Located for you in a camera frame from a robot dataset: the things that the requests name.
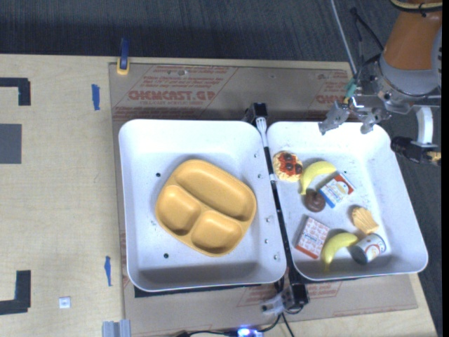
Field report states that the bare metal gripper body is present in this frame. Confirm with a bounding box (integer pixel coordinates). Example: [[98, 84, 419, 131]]
[[344, 60, 441, 116]]

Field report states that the white plastic tray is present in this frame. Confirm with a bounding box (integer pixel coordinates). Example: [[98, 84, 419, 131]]
[[266, 120, 429, 282], [118, 118, 288, 293]]

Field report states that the yellow banana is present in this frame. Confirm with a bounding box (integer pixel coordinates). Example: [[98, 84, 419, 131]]
[[298, 160, 338, 196], [321, 232, 359, 272]]

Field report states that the toy spaghetti with meatballs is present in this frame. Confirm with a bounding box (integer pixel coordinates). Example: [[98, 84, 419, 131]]
[[272, 150, 304, 183]]

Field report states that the white blue red carton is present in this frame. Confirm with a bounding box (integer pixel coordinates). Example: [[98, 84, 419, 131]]
[[318, 173, 356, 209]]

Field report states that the brown chocolate swirl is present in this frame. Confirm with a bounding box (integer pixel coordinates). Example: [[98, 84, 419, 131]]
[[303, 190, 327, 213]]

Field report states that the thin black and white rod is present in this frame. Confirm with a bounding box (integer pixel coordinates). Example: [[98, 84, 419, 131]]
[[255, 117, 299, 287]]

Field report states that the yellow shell biscuit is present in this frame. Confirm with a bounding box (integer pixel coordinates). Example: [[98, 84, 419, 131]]
[[351, 205, 380, 235]]

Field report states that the orange and white carton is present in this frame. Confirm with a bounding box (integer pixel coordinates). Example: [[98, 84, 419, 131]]
[[295, 216, 331, 260]]

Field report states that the brown cardboard board red print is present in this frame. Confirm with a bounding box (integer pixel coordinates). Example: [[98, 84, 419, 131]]
[[107, 61, 419, 333]]

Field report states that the small white can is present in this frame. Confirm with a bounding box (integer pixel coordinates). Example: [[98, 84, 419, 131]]
[[350, 232, 387, 265]]

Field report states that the yellow divided plate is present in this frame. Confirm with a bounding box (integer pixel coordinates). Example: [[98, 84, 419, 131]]
[[154, 159, 258, 258]]

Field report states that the black cylinder on white bracket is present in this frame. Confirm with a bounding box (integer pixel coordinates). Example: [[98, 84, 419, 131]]
[[390, 106, 441, 166]]

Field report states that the black block with thin wires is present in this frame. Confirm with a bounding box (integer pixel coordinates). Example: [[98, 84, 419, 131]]
[[242, 102, 269, 126], [286, 281, 311, 308]]

